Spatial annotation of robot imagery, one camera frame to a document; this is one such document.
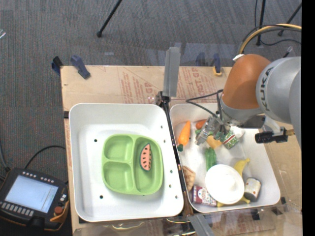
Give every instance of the button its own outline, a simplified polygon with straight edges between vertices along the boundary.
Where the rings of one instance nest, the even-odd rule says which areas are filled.
[[[56,214],[56,216],[62,214],[62,212],[63,212],[63,208],[61,206],[56,206],[55,207],[55,214]]]

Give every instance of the orange carrot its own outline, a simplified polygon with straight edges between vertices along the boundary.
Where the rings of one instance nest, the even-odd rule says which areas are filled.
[[[178,137],[179,151],[183,150],[183,146],[185,146],[189,142],[189,138],[190,138],[190,120],[186,122],[185,126],[183,127]]]
[[[198,121],[196,123],[196,129],[201,129],[205,122],[206,122],[206,119]]]

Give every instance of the watermelon slice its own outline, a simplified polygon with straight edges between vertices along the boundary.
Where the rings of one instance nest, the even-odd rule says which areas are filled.
[[[149,171],[151,169],[152,152],[151,145],[147,143],[140,153],[140,166],[143,170]]]

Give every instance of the display screen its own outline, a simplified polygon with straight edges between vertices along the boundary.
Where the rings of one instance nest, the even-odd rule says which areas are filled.
[[[19,175],[5,200],[47,213],[57,190],[52,184]]]

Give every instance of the green divided plate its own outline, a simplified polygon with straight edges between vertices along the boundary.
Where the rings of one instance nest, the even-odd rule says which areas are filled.
[[[151,146],[151,168],[141,167],[141,152]],[[160,146],[149,137],[116,134],[108,137],[102,153],[102,177],[105,185],[116,192],[150,195],[163,182],[163,159]]]

